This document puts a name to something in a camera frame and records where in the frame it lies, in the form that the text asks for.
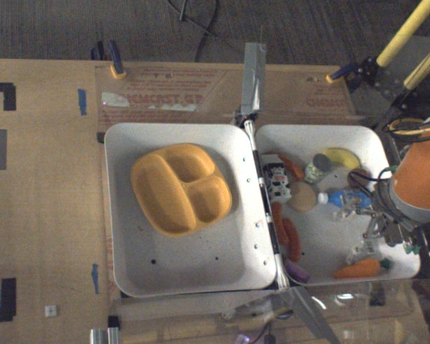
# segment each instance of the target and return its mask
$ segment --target small white block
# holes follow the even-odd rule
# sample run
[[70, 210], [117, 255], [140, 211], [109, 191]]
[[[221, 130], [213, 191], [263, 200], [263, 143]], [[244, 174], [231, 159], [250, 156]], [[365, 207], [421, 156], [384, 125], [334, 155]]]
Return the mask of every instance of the small white block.
[[54, 317], [57, 316], [57, 306], [45, 306], [44, 307], [44, 316], [45, 317]]

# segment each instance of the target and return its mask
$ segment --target plastic bottle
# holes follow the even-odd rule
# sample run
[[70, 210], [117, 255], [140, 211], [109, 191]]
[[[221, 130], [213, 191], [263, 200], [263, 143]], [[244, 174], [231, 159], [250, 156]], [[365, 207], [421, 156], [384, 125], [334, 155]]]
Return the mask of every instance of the plastic bottle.
[[317, 199], [319, 204], [332, 203], [339, 208], [346, 206], [350, 202], [360, 203], [362, 209], [366, 209], [371, 205], [371, 199], [368, 196], [361, 191], [351, 189], [339, 190], [329, 195], [321, 192], [318, 194]]
[[354, 189], [343, 189], [330, 195], [321, 192], [317, 196], [319, 204], [332, 203], [339, 210], [333, 213], [333, 221], [348, 221], [358, 215], [360, 209], [371, 206], [371, 199], [363, 192]]

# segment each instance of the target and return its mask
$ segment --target blue tape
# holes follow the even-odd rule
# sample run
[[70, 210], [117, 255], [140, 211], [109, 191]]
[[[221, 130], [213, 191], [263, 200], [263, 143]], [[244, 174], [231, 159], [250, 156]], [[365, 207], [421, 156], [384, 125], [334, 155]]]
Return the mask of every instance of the blue tape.
[[94, 291], [96, 295], [99, 294], [99, 271], [97, 269], [98, 267], [99, 265], [92, 264], [91, 277], [92, 277], [92, 282], [94, 283]]
[[87, 103], [86, 103], [86, 91], [84, 89], [78, 90], [78, 104], [80, 105], [81, 116], [85, 116]]

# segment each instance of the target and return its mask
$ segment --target carrot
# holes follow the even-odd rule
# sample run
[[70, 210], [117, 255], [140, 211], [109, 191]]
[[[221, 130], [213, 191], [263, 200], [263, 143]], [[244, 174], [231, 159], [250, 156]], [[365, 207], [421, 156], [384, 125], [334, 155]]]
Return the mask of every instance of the carrot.
[[283, 218], [285, 233], [288, 236], [289, 243], [287, 245], [287, 257], [292, 262], [298, 262], [301, 259], [301, 239], [295, 225], [288, 218]]
[[338, 270], [333, 274], [334, 278], [360, 278], [374, 277], [379, 274], [381, 263], [376, 259], [364, 259]]
[[278, 154], [278, 156], [280, 160], [284, 163], [285, 169], [289, 171], [290, 174], [295, 177], [297, 181], [304, 179], [305, 175], [301, 167], [299, 167], [295, 162], [293, 162], [286, 156], [283, 156], [282, 154]]
[[283, 205], [278, 201], [272, 203], [271, 212], [272, 217], [274, 218], [274, 227], [277, 233], [277, 239], [282, 246], [287, 246], [289, 240], [282, 223]]

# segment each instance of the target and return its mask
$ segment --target wooden board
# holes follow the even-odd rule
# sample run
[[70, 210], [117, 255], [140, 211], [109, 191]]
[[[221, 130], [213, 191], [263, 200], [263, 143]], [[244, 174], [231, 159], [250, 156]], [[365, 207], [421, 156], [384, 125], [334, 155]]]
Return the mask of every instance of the wooden board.
[[[266, 123], [353, 124], [355, 109], [338, 67], [266, 65], [262, 112]], [[125, 64], [115, 80], [108, 63], [96, 68], [99, 131], [115, 123], [230, 123], [242, 98], [244, 65], [171, 62]]]
[[[12, 82], [17, 98], [16, 111], [4, 111], [0, 93], [0, 129], [7, 129], [6, 170], [0, 171], [0, 281], [17, 281], [16, 315], [0, 323], [0, 343], [88, 343], [91, 328], [107, 327], [109, 293], [118, 297], [113, 277], [108, 279], [112, 262], [105, 236], [103, 146], [96, 139], [96, 65], [0, 59], [0, 82]], [[322, 74], [334, 68], [314, 69]], [[79, 89], [87, 94], [86, 115], [80, 112]], [[99, 270], [98, 295], [92, 264]], [[56, 305], [58, 315], [45, 318], [46, 305]], [[214, 335], [214, 324], [202, 327], [209, 333], [200, 330], [201, 335]], [[301, 330], [305, 333], [296, 338], [309, 340], [307, 328]], [[184, 331], [189, 334], [173, 328], [162, 338], [200, 343], [183, 339], [193, 328]], [[229, 333], [213, 343], [232, 338]]]

